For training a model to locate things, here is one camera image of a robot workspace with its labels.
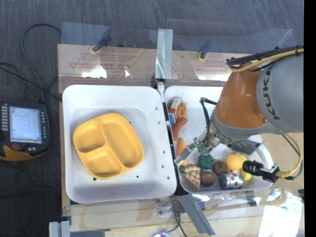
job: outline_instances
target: blue and yellow clip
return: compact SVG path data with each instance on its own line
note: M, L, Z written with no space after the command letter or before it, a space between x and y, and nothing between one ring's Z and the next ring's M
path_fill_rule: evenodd
M208 40L201 48L199 49L198 53L198 60L201 62L204 62L206 60L206 54L209 50L209 47L211 46L211 41Z
M96 55L97 53L101 52L102 47L107 46L108 42L111 41L111 36L107 35L106 37L104 37L103 39L101 39L96 45L92 46L90 48L90 53L92 55Z

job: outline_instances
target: yellow divided plate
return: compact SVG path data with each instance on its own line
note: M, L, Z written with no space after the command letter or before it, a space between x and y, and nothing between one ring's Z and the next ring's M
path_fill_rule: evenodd
M116 113L79 125L73 142L84 167L97 179L122 175L144 158L144 148L135 130L124 116Z

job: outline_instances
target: gray carpet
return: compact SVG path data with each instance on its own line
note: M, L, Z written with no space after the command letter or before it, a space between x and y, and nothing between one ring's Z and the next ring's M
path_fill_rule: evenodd
M38 23L52 24L60 30L64 26L65 32L65 23L70 27L67 37L48 26L26 32L24 48L40 82L20 46L24 31ZM284 47L304 44L304 0L0 0L0 63L16 66L23 78L49 86L47 90L56 96L56 45L61 41L90 41L72 31L82 32L83 24L154 31L170 28L174 30L174 49L197 50L205 38L211 38L214 52L255 53L273 49L280 41ZM141 31L132 31L122 41L124 46L137 43L137 47L155 48L155 42L148 42ZM0 67L19 74L11 65ZM0 99L34 102L40 96L36 86L27 82L24 88L21 78L3 71L0 84ZM0 162L0 236L45 237L49 222L61 220L58 193L18 193L31 187L50 187L34 176L60 188L58 102L45 94L44 103L51 123L49 153L11 164L32 177Z

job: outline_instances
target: yellow cable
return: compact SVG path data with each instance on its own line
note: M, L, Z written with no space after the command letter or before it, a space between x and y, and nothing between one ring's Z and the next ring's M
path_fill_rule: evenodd
M243 68L240 68L240 69L235 69L235 68L231 68L232 72L242 72L242 71L245 71L245 70L248 70L248 69L251 69L257 65L260 65L262 63L265 63L265 62L268 62L268 61L271 61L271 60L274 60L274 59L278 59L278 58L281 58L281 57L285 57L285 56L289 56L289 55L293 55L293 54L296 54L296 53L303 53L304 52L304 49L303 48L300 48L300 49L297 49L297 50L292 50L292 51L287 51L287 52L283 52L283 53L279 53L279 54L275 54L275 55L272 55L272 56L269 56L267 58L263 58L255 63L251 63L250 65L247 65Z
M295 146L296 146L296 149L299 153L299 160L296 164L296 166L294 167L294 169L292 169L291 171L289 172L286 172L286 171L279 171L276 173L276 176L280 177L280 178L286 178L286 177L289 177L291 176L295 171L298 170L298 168L301 166L301 162L303 160L303 154L302 154L302 151L300 149L300 146L298 145L298 143L288 134L285 134L285 137L287 137L290 141L292 141Z

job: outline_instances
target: table surface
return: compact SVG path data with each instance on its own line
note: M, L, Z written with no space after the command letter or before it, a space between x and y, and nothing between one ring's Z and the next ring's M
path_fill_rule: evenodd
M71 231L84 230L109 230L107 237L124 236L153 236L156 233L171 230L176 222L172 215L159 216L157 203L152 200L110 202L89 205L70 205L71 200L67 196L65 189L65 151L64 151L64 131L63 131L63 111L60 104L60 133L61 133L61 166L62 166L62 206L63 215L71 215ZM304 133L295 133L291 136L296 140L301 150L304 151ZM264 145L271 153L274 163L277 163L281 170L291 170L297 163L298 157L291 146L281 137L281 135L264 134L261 136ZM287 236L292 231L293 234L305 234L305 209L301 202L298 190L304 189L304 172L299 178L288 181L279 179L272 184L270 191L280 190L284 192L281 199L274 202L257 203L256 206L248 204L222 204L212 205L203 212L210 222L217 236L258 236L258 233L265 236L266 229L270 233L281 232ZM295 204L295 209L279 211L284 205ZM271 221L272 215L277 221ZM282 218L290 218L292 225ZM207 236L199 235L190 218L184 213L181 218L181 226L187 236ZM174 230L171 236L183 236L180 228Z

